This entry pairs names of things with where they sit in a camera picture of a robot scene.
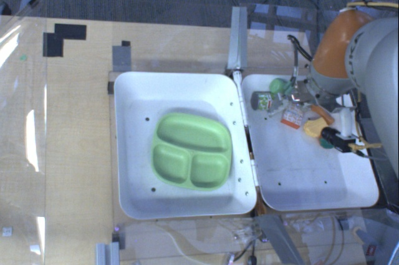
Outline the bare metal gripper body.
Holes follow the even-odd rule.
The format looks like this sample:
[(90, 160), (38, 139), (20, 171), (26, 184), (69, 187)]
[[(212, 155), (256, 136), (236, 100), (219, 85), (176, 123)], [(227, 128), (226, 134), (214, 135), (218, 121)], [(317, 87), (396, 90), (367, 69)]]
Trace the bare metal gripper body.
[(284, 89), (284, 95), (288, 98), (290, 94), (300, 95), (303, 104), (318, 105), (328, 112), (333, 112), (340, 107), (337, 95), (330, 94), (316, 86), (310, 79), (289, 81)]

